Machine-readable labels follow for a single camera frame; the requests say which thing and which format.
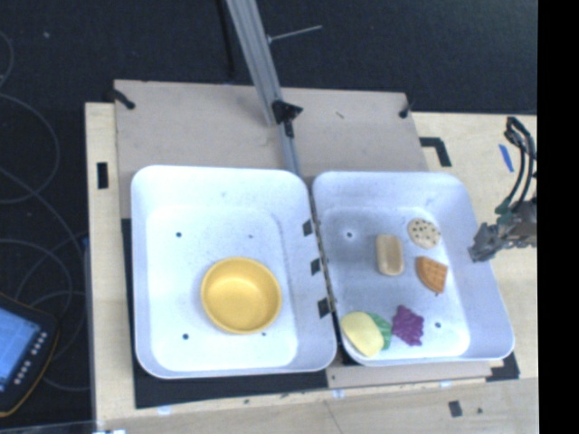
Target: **black bracket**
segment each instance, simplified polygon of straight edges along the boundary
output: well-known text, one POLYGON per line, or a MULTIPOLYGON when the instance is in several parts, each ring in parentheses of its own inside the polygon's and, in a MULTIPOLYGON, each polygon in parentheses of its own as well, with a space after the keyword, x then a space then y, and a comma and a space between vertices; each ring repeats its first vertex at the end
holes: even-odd
POLYGON ((304 236, 308 236, 308 235, 310 235, 310 234, 312 234, 312 233, 314 232, 314 229, 313 229, 313 227, 311 226, 311 220, 305 222, 305 223, 301 226, 301 228, 302 228, 303 231, 304 231, 304 236))
POLYGON ((446 146, 440 138, 420 137, 420 146, 432 146, 436 150, 436 155, 438 156, 438 160, 441 162, 441 166, 452 167, 451 159, 449 158, 449 154, 446 151, 446 146))
POLYGON ((136 106, 135 103, 130 99, 128 99, 127 96, 122 91, 118 91, 116 89, 110 89, 105 91, 102 97, 105 101, 109 103, 114 103, 115 101, 118 101, 119 103, 125 105, 127 109, 134 109, 136 106))
POLYGON ((410 95, 408 96, 408 101, 406 103, 406 106, 404 107, 404 109, 402 111, 400 111, 398 113, 398 116, 402 119, 406 119, 408 117, 408 114, 410 113, 410 111, 412 110, 414 106, 414 100, 410 97, 410 95))
POLYGON ((327 297, 324 297, 323 299, 318 301, 318 312, 319 312, 320 318, 323 318, 324 316, 329 314, 330 309, 329 309, 329 301, 327 300, 327 297))
POLYGON ((283 124, 285 127, 286 136, 289 138, 294 138, 291 121, 295 119, 304 109, 300 108, 299 106, 285 103, 280 99, 276 99, 273 103, 271 103, 271 109, 273 109, 273 116, 275 117, 275 121, 278 123, 278 125, 283 124))
POLYGON ((97 163, 97 188, 103 190, 109 188, 109 165, 97 163))
POLYGON ((458 416, 462 416, 462 407, 460 406, 459 401, 450 401, 449 402, 449 409, 451 409, 451 416, 456 418, 458 416))
POLYGON ((321 261, 319 259, 314 259, 309 263, 310 269, 311 269, 311 275, 312 277, 314 275, 316 275, 316 273, 318 273, 319 271, 321 271, 322 268, 322 264, 321 261))
POLYGON ((514 352, 511 352, 503 359, 503 366, 491 368, 490 371, 492 376, 486 378, 487 382, 517 380, 521 374, 514 352))

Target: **orange food item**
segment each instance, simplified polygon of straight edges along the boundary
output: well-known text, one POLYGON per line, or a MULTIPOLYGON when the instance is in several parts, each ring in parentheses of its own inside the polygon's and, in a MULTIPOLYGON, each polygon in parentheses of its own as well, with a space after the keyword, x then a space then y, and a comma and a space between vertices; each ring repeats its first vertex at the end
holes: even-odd
POLYGON ((437 262, 434 259, 420 256, 416 259, 416 270, 418 277, 427 288, 436 293, 444 291, 448 266, 437 262))

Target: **black mat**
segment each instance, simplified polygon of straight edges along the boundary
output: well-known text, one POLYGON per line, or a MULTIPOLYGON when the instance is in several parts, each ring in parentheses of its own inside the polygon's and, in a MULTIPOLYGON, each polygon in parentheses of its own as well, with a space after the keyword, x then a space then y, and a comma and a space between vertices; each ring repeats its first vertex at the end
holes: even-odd
MULTIPOLYGON (((131 342, 133 329, 133 288, 131 255, 131 221, 121 221, 127 278, 128 314, 131 317, 131 342)), ((135 404, 138 408, 171 405, 187 401, 204 401, 227 397, 249 397, 264 394, 283 394, 327 389, 325 371, 313 373, 265 374, 259 376, 234 376, 223 378, 195 378, 161 380, 147 373, 139 364, 133 350, 135 404)))

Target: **purple grapes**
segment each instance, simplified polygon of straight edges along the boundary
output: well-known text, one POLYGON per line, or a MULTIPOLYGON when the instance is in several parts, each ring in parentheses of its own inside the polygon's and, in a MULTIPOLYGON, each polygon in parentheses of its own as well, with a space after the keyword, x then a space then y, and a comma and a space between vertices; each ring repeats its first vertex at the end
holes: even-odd
POLYGON ((422 345, 424 318, 405 306, 398 306, 392 325, 392 334, 408 345, 422 345))

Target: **white tray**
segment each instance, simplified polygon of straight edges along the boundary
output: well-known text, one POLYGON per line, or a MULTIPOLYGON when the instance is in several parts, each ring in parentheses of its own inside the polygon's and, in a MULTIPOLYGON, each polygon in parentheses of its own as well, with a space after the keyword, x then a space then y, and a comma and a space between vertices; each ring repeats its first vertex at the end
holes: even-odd
POLYGON ((374 357, 359 353, 343 337, 346 351, 366 366, 493 360, 508 355, 514 335, 488 262, 474 263, 467 248, 478 229, 462 183, 443 173, 328 172, 313 185, 322 245, 337 316, 374 312, 390 323, 399 305, 424 318, 422 345, 393 336, 374 357), (441 242, 425 250, 408 236, 413 218, 441 231, 441 242), (382 275, 375 238, 393 234, 403 242, 405 270, 382 275), (436 294, 416 275, 425 255, 449 266, 445 290, 436 294))
POLYGON ((310 372, 337 350, 308 190, 280 170, 153 165, 131 185, 137 357, 158 378, 310 372), (266 265, 283 304, 268 328, 232 335, 207 317, 199 296, 218 260, 266 265))

